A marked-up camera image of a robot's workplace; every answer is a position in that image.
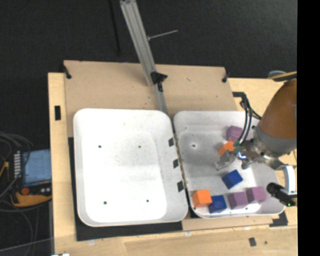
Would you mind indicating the pale wood board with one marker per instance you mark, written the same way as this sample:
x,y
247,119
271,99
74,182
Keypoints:
x,y
125,85

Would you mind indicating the orange cube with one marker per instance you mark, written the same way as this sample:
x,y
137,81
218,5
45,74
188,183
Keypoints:
x,y
226,148
202,198

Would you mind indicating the thin black and white rod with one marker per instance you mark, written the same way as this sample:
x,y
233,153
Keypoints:
x,y
180,160

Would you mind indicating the white plastic tray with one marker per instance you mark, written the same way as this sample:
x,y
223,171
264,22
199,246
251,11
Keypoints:
x,y
200,170
125,170

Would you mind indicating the black cylinder on white bracket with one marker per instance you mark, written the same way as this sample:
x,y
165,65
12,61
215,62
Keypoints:
x,y
277,190

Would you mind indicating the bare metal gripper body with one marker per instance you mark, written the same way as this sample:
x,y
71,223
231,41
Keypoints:
x,y
260,155

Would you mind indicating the purple cube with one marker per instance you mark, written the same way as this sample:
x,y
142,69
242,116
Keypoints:
x,y
256,194
233,132
237,200

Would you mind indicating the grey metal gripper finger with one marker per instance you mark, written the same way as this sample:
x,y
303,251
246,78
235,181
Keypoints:
x,y
246,164
225,161

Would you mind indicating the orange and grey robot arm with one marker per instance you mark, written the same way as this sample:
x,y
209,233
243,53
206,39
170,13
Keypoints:
x,y
280,115

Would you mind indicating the blue cube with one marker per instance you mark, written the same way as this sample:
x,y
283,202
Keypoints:
x,y
232,178
218,203

